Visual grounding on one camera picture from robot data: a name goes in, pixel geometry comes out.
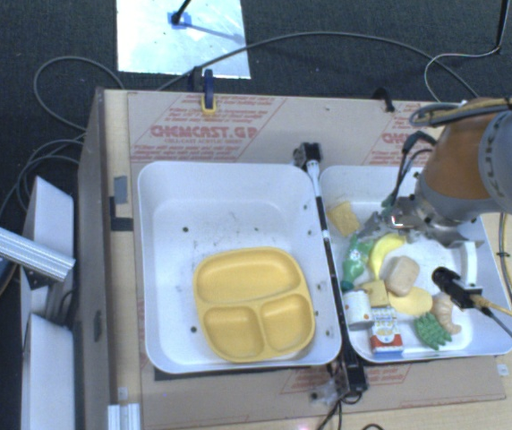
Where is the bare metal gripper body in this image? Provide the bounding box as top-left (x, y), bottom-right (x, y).
top-left (389, 196), bottom-right (486, 251)

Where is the yellow banana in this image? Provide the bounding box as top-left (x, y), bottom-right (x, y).
top-left (369, 232), bottom-right (407, 282)

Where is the green bottle with flower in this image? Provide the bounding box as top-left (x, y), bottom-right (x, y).
top-left (340, 234), bottom-right (376, 292)

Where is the beige bread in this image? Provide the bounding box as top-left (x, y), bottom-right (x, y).
top-left (385, 255), bottom-right (421, 298)

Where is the thin black and white rod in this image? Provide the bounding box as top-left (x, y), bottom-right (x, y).
top-left (305, 159), bottom-right (366, 391)

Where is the yellow round crisp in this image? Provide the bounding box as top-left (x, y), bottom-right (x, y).
top-left (388, 286), bottom-right (434, 317)

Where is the small yellow square biscuit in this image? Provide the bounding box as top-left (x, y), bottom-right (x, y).
top-left (360, 279), bottom-right (390, 308)

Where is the tan croissant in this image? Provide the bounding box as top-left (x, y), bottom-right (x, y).
top-left (431, 292), bottom-right (463, 336)

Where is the white can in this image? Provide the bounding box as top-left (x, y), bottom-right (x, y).
top-left (342, 288), bottom-right (374, 331)

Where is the green lettuce leaf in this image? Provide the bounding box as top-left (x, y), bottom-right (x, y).
top-left (413, 312), bottom-right (454, 351)

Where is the red and white carton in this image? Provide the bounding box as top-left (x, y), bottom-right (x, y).
top-left (368, 305), bottom-right (405, 359)

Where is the white plastic tray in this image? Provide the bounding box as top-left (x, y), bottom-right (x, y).
top-left (137, 159), bottom-right (344, 374)
top-left (318, 164), bottom-right (512, 365)

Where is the yellow divided plate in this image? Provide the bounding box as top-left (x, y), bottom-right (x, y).
top-left (192, 245), bottom-right (317, 364)

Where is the brown cardboard board red print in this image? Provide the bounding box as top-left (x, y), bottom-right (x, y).
top-left (125, 89), bottom-right (508, 410)

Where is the black cylinder on white bracket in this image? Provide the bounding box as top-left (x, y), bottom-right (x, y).
top-left (431, 241), bottom-right (484, 312)

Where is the black block with thin wires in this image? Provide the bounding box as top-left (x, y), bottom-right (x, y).
top-left (309, 361), bottom-right (370, 406)
top-left (293, 142), bottom-right (324, 168)

